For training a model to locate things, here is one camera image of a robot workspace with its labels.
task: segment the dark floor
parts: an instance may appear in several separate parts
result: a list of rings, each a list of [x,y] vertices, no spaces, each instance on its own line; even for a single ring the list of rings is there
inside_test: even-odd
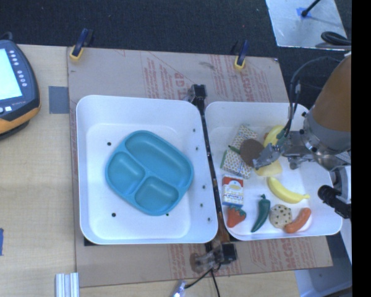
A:
[[[335,3],[351,40],[352,0]],[[287,87],[307,61],[345,53],[278,47],[265,0],[0,0],[0,36],[10,31],[18,44],[70,46],[83,28],[97,48],[231,54],[249,40],[248,56],[278,58]],[[301,104],[311,107],[334,67],[305,70]]]

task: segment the toy chili pepper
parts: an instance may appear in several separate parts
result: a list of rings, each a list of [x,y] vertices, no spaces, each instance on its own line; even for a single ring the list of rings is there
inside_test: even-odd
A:
[[[256,232],[268,218],[271,208],[271,202],[265,198],[265,195],[261,195],[261,200],[258,202],[258,217],[252,228],[252,232]]]

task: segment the wooden tabletop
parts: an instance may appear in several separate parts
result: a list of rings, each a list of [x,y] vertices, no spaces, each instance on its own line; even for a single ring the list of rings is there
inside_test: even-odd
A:
[[[20,45],[40,86],[41,111],[0,141],[0,296],[55,296],[57,273],[75,269],[70,125],[49,113],[49,86],[67,87],[66,47]],[[293,271],[216,278],[220,295],[299,296]],[[177,281],[80,289],[80,296],[169,296]],[[187,297],[217,296],[204,278]]]

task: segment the blue divided plate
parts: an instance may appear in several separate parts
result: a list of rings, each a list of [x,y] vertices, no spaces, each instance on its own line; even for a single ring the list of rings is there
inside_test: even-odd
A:
[[[105,175],[110,187],[128,203],[149,215],[164,215],[190,187],[194,167],[158,135],[135,131],[110,156]]]

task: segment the cardboard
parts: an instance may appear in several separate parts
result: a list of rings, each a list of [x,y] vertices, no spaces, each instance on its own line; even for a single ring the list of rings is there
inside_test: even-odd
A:
[[[288,101],[275,59],[248,57],[245,68],[238,71],[233,65],[234,57],[93,48],[85,48],[78,61],[67,57],[75,251],[80,287],[197,278],[201,274],[192,270],[190,258],[193,254],[204,255],[206,250],[204,244],[97,246],[85,241],[79,216],[75,127],[78,101],[94,94],[183,100],[193,84],[206,86],[206,106],[213,101]],[[223,265],[217,276],[333,265],[325,236],[234,243],[237,261]]]

